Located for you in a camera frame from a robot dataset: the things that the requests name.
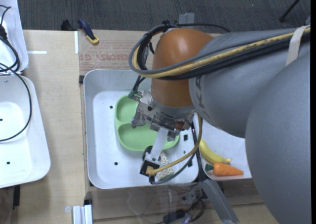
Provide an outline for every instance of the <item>table surface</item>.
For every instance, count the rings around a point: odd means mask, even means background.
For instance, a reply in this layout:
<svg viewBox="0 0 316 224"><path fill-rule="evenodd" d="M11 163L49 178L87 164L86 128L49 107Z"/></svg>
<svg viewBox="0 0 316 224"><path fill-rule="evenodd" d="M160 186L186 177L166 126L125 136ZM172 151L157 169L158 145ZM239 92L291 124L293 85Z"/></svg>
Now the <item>table surface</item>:
<svg viewBox="0 0 316 224"><path fill-rule="evenodd" d="M29 68L24 71L35 85L51 158L48 174L21 185L20 206L13 224L71 224L68 206L83 205L85 167L82 131L79 55L75 32L24 30ZM262 203L233 207L240 223L277 223ZM95 221L106 224L154 224L161 215ZM196 223L222 223L206 209Z"/></svg>

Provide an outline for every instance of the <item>white strap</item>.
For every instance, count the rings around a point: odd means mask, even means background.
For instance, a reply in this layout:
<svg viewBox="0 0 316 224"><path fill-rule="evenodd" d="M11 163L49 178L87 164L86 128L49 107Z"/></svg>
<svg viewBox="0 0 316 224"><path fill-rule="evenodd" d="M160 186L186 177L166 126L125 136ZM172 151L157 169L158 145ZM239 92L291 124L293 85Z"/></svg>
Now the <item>white strap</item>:
<svg viewBox="0 0 316 224"><path fill-rule="evenodd" d="M288 64L290 64L291 62L293 62L294 60L297 59L298 52L300 50L300 45L301 45L301 37L304 33L304 30L307 27L310 27L310 25L302 26L302 27L297 28L295 30L295 32L291 38L291 41L290 41L290 46L288 48L288 54L287 54L285 66L287 66Z"/></svg>

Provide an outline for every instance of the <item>toy banana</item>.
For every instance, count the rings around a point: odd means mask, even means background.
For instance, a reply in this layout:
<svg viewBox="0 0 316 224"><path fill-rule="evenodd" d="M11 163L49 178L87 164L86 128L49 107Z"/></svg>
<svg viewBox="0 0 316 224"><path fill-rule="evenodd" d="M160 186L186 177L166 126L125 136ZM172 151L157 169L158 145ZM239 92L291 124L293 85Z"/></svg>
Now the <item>toy banana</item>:
<svg viewBox="0 0 316 224"><path fill-rule="evenodd" d="M201 152L202 157L209 163L229 163L231 160L230 158L224 158L216 153L214 153L206 144L206 142L201 139L199 143L199 150Z"/></svg>

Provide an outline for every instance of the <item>orange carrot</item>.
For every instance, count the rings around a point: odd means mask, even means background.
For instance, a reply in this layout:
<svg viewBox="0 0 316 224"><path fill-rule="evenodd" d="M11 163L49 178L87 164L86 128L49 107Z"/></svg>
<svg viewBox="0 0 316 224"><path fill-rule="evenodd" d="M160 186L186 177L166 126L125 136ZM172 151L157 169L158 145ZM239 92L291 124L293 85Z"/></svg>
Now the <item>orange carrot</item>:
<svg viewBox="0 0 316 224"><path fill-rule="evenodd" d="M218 177L243 175L243 171L225 163L215 163L213 172Z"/></svg>

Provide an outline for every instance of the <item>green plate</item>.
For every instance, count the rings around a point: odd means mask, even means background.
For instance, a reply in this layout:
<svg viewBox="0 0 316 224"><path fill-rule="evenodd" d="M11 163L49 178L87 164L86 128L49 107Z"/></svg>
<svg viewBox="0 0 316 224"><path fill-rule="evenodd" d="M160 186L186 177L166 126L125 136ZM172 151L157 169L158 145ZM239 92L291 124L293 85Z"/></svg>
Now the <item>green plate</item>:
<svg viewBox="0 0 316 224"><path fill-rule="evenodd" d="M132 128L130 121L135 115L138 102L122 96L115 106L115 128L121 145L131 151L144 152L146 147L152 146L156 140L157 132L151 130L148 124ZM178 143L179 136L174 141L167 141L163 150L169 149Z"/></svg>

